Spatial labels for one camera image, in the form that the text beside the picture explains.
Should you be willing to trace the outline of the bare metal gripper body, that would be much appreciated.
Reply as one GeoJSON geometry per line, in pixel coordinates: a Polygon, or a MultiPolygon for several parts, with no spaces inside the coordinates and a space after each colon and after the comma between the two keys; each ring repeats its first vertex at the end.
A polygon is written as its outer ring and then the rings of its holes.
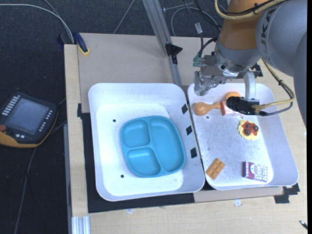
{"type": "Polygon", "coordinates": [[[223,58],[219,54],[205,55],[200,60],[200,78],[237,78],[240,72],[244,71],[243,66],[223,58]]]}

